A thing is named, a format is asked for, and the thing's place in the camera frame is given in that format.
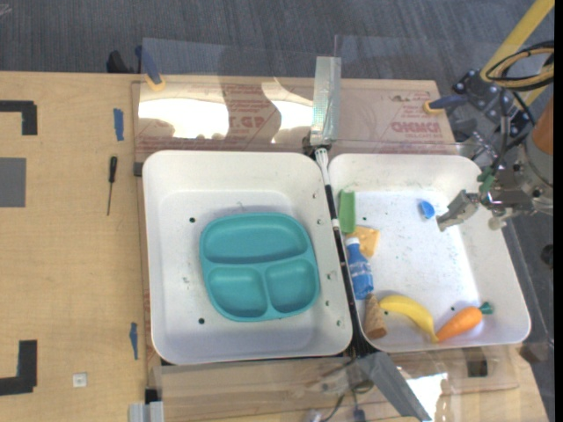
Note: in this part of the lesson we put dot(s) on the small blue toy piece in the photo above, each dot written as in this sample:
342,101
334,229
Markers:
426,210

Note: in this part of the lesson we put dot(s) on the brown cardboard board, red print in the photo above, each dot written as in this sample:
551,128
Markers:
378,117

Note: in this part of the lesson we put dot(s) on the green curved toy piece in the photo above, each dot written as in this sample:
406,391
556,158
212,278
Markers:
347,211

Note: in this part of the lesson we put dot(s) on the black screwdriver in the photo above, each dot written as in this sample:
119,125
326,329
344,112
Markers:
111,178

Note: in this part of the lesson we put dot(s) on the black cylinder on white bracket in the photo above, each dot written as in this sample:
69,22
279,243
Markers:
484,92

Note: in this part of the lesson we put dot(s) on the blue toy bottle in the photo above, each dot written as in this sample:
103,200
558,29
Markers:
360,271

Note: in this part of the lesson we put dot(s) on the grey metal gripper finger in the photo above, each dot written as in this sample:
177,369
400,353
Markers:
464,202
455,220

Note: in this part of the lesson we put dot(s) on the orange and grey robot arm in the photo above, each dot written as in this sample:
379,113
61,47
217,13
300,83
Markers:
543,147

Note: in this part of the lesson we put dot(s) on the small white square tile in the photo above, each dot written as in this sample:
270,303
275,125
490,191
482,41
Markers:
80,380

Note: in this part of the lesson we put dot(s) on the white plastic tray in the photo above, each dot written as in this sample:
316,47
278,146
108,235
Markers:
176,253
422,262

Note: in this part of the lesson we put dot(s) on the yellow banana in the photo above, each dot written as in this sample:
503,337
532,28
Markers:
409,310

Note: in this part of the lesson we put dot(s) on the yellow cheese wedge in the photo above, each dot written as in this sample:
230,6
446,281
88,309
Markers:
370,240

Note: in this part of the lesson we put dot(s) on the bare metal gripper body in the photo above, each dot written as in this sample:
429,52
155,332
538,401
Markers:
510,191

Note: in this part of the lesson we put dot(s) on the orange carrot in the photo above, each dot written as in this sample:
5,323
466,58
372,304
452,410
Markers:
459,323

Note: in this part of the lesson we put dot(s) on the brown ice cream cone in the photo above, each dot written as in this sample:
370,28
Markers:
375,321

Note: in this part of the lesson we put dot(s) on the teal divided plate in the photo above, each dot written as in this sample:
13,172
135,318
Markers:
259,266

